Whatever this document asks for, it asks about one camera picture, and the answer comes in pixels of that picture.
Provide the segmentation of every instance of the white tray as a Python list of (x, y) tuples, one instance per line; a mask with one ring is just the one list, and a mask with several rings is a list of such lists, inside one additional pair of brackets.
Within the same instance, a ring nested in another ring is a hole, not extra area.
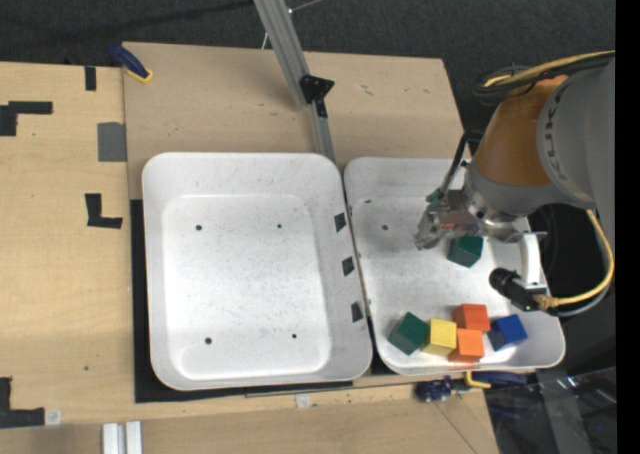
[[(469, 269), (447, 260), (445, 242), (431, 250), (415, 247), (413, 234), (427, 205), (425, 196), (442, 183), (450, 164), (442, 159), (361, 158), (346, 168), (345, 189), (380, 357), (404, 375), (556, 365), (565, 349), (559, 320), (542, 312), (521, 312), (489, 285), (496, 267), (520, 271), (518, 244), (485, 239), (481, 259)], [(460, 188), (461, 177), (454, 188)], [(520, 228), (528, 229), (526, 220)], [(425, 321), (451, 320), (451, 312), (462, 303), (484, 303), (490, 319), (517, 313), (529, 338), (495, 352), (484, 335), (485, 356), (472, 366), (420, 350), (407, 356), (387, 340), (406, 312)]]
[(349, 227), (338, 228), (347, 215), (332, 162), (166, 153), (146, 164), (142, 185), (151, 362), (166, 385), (341, 381), (368, 368), (362, 288)]

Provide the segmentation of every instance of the orange block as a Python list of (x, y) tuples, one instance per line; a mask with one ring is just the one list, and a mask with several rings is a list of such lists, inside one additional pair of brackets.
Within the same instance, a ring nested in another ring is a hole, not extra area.
[(458, 346), (449, 354), (450, 362), (475, 363), (484, 356), (480, 330), (458, 328)]
[(465, 303), (456, 308), (451, 313), (451, 317), (458, 325), (458, 328), (480, 330), (483, 332), (491, 330), (491, 323), (489, 322), (489, 315), (487, 314), (487, 307), (485, 305)]

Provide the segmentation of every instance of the wooden table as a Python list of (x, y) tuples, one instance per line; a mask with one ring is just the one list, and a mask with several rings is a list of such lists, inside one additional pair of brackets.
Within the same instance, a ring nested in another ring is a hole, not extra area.
[[(145, 160), (176, 148), (293, 152), (312, 145), (308, 119), (293, 109), (272, 53), (129, 47), (154, 70), (149, 87), (116, 68), (97, 68), (96, 90), (87, 91), (83, 67), (0, 64), (0, 105), (54, 104), (52, 115), (19, 115), (17, 135), (0, 137), (0, 377), (13, 377), (12, 409), (61, 410), (63, 422), (2, 431), (0, 452), (3, 445), (19, 452), (38, 442), (73, 452), (95, 444), (97, 424), (130, 420), (144, 421), (148, 452), (168, 452), (162, 444), (173, 435), (190, 438), (191, 451), (200, 452), (208, 442), (204, 432), (216, 430), (230, 448), (235, 436), (229, 431), (246, 427), (264, 435), (267, 452), (288, 452), (284, 445), (293, 451), (309, 439), (312, 452), (326, 452), (323, 446), (357, 452), (350, 446), (379, 445), (380, 435), (402, 437), (421, 452), (430, 452), (429, 438), (445, 437), (458, 438), (450, 440), (449, 452), (497, 452), (481, 393), (425, 405), (412, 398), (411, 380), (401, 376), (365, 375), (354, 388), (314, 393), (305, 410), (296, 409), (290, 394), (135, 403), (129, 199), (140, 197), (136, 175)], [(461, 127), (442, 61), (307, 58), (313, 72), (337, 81), (327, 106), (341, 168), (365, 155), (451, 157)], [(230, 72), (244, 77), (225, 81)], [(178, 86), (177, 75), (190, 84)], [(256, 88), (256, 82), (262, 84)], [(174, 102), (182, 104), (179, 115)], [(122, 124), (125, 105), (128, 163), (102, 162), (98, 124)], [(263, 123), (248, 123), (248, 117)], [(87, 193), (102, 195), (104, 216), (124, 218), (120, 229), (87, 226)], [(409, 429), (415, 436), (407, 436)], [(245, 434), (235, 439), (247, 449), (257, 441)]]

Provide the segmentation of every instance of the cube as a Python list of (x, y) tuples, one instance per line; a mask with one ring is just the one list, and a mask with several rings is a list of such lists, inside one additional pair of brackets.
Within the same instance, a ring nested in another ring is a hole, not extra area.
[(429, 333), (429, 325), (407, 312), (389, 335), (388, 340), (405, 354), (411, 354), (418, 349)]
[(458, 345), (449, 353), (450, 362), (476, 363), (484, 356), (484, 344), (480, 330), (458, 328)]
[(451, 313), (451, 318), (458, 328), (480, 330), (484, 333), (491, 329), (489, 314), (485, 305), (464, 303)]
[(438, 356), (447, 356), (456, 348), (457, 329), (455, 322), (434, 317), (429, 321), (429, 333), (422, 344), (422, 351)]
[(491, 331), (487, 333), (495, 351), (515, 346), (527, 338), (527, 332), (516, 314), (501, 317), (491, 322)]
[(482, 237), (470, 235), (455, 237), (449, 244), (447, 259), (461, 266), (471, 267), (480, 260), (483, 244), (484, 239)]

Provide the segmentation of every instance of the green block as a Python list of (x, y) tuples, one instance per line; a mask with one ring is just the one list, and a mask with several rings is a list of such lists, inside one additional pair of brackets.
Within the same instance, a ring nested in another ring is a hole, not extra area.
[(482, 237), (472, 237), (469, 235), (456, 237), (449, 245), (447, 259), (461, 266), (471, 267), (480, 260), (483, 244), (484, 239)]
[(389, 335), (389, 342), (405, 354), (418, 349), (429, 333), (429, 325), (407, 312)]

